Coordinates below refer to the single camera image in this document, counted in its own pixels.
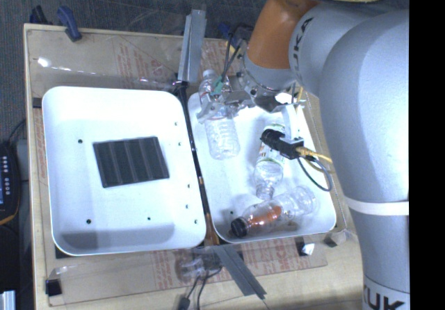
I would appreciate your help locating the clear bottle green white label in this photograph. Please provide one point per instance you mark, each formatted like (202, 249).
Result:
(268, 169)

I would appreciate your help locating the black cylinder on white bracket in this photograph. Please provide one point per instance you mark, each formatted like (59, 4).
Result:
(282, 143)

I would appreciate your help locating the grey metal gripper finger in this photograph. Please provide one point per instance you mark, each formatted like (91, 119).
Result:
(210, 97)
(208, 114)

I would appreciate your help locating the white plastic tray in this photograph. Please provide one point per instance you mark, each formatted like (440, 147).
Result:
(114, 218)
(243, 169)

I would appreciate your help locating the black ribbed rectangular mat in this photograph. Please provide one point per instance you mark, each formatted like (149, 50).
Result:
(131, 161)

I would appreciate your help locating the clear plastic bottle white cap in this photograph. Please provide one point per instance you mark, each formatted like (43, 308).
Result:
(223, 140)

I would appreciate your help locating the clear bottle orange label black cap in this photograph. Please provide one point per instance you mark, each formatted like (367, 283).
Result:
(260, 220)

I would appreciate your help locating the brown cardboard board red print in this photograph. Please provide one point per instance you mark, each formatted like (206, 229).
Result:
(139, 55)

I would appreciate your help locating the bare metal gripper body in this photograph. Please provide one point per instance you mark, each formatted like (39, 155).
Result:
(240, 97)

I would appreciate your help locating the clear empty plastic bottle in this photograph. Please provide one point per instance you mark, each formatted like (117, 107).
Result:
(300, 201)

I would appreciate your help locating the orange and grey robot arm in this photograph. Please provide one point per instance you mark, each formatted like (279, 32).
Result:
(361, 100)

